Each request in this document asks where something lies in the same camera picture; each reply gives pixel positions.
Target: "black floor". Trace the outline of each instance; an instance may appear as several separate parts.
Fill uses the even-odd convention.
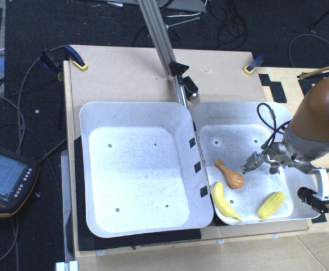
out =
[[[174,48],[251,51],[254,56],[264,55],[263,66],[320,68],[329,65],[329,15],[313,32],[308,26],[328,9],[329,0],[211,0],[207,14],[173,27],[170,36]],[[165,18],[168,25],[183,20]],[[132,46],[144,25],[138,6],[6,0],[6,97],[16,103],[25,72],[44,49],[63,44]],[[138,35],[135,46],[153,47],[146,31]],[[64,58],[60,51],[55,54]],[[40,157],[43,148],[49,151],[65,138],[64,127],[58,127],[65,126],[59,121],[61,94],[62,84],[55,73],[43,66],[33,69],[21,102],[28,128],[22,154]],[[4,124],[8,125],[0,129],[0,145],[15,150],[16,112],[1,102],[0,126]],[[64,260],[60,185],[60,152],[56,152],[50,164],[42,165],[36,189],[40,198],[19,212],[20,270],[54,270],[55,262]],[[0,256],[12,240],[10,221],[0,220]],[[0,270],[15,270],[15,264],[13,251],[0,262]]]

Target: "yellow corn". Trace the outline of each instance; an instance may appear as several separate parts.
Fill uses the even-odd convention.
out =
[[[281,191],[271,194],[266,201],[257,210],[257,215],[261,219],[268,218],[272,215],[285,201],[285,194]]]

